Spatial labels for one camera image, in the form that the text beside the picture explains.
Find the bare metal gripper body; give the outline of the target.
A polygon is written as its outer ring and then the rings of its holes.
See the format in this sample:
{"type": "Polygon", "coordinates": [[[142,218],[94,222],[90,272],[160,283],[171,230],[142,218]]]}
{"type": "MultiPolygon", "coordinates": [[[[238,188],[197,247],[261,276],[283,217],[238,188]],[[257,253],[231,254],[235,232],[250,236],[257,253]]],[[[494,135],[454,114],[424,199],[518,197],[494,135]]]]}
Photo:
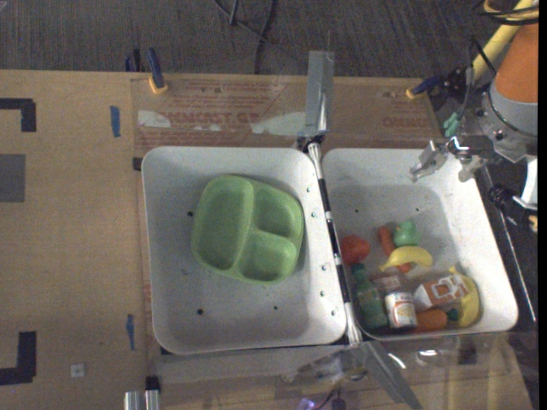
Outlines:
{"type": "Polygon", "coordinates": [[[444,122],[456,155],[499,156],[511,162],[537,157],[537,104],[484,95],[476,108],[457,111],[444,122]]]}

